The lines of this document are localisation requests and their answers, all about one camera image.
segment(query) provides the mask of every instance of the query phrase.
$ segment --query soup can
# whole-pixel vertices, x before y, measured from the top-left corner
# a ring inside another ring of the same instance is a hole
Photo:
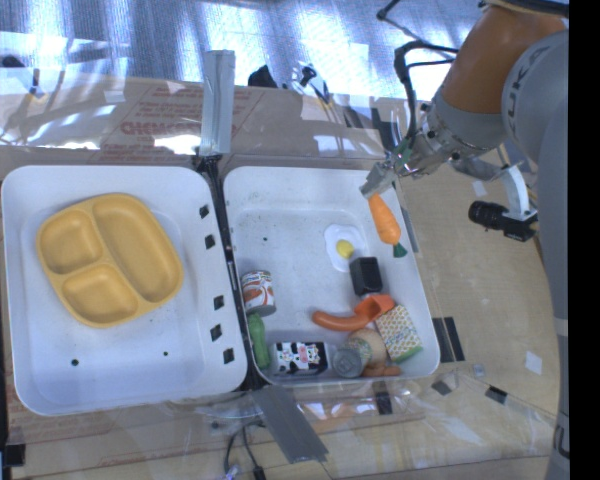
[[[242,300],[247,315],[258,313],[268,316],[276,311],[276,299],[273,294],[271,272],[252,270],[240,278]]]

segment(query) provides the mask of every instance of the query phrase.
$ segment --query tin can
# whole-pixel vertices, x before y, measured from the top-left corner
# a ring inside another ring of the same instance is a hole
[[[276,299],[273,295],[271,272],[267,270],[252,270],[240,278],[242,300],[247,315],[259,313],[268,316],[276,311]]]

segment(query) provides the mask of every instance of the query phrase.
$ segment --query white tray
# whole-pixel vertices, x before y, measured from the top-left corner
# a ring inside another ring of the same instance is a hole
[[[136,196],[152,210],[180,255],[185,280],[164,306],[95,329],[71,316],[54,293],[35,236],[53,213],[109,192]],[[202,218],[204,206],[209,213]],[[78,413],[240,385],[246,354],[211,192],[199,174],[182,167],[27,166],[5,178],[2,212],[15,388],[30,410]],[[209,249],[208,235],[215,241]],[[212,340],[218,325],[222,334]]]
[[[378,238],[359,187],[368,171],[288,167],[239,167],[225,178],[224,195],[238,275],[250,270],[272,274],[277,311],[263,318],[267,345],[278,341],[322,341],[333,352],[348,333],[324,329],[311,321],[320,309],[353,315],[360,302],[350,273],[335,268],[326,252],[325,230],[332,224],[354,226],[364,238],[364,255],[378,258],[383,292],[409,311],[423,350],[400,363],[402,377],[433,373],[440,349],[431,314],[395,191],[383,199],[402,228],[408,251],[394,258],[392,247]],[[325,371],[303,379],[263,376],[272,383],[347,381]]]

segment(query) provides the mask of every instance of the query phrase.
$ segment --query orange carrot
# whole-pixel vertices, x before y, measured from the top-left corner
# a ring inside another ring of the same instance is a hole
[[[400,245],[400,225],[387,203],[377,192],[369,198],[369,209],[380,240],[385,244],[393,245],[394,257],[400,258],[407,254],[406,249]]]

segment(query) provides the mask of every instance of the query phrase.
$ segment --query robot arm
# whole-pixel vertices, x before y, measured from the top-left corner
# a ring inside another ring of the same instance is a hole
[[[476,202],[469,217],[492,229],[503,219],[540,245],[553,305],[561,386],[547,479],[570,476],[567,138],[568,5],[544,0],[482,0],[484,13],[468,34],[432,102],[421,106],[407,136],[376,164],[360,187],[369,198],[398,177],[431,174],[443,163],[481,180],[501,178],[510,210]],[[404,54],[398,49],[396,53]],[[404,64],[396,63],[401,80]],[[516,168],[480,159],[509,138],[538,168],[537,216],[526,206],[526,187]]]

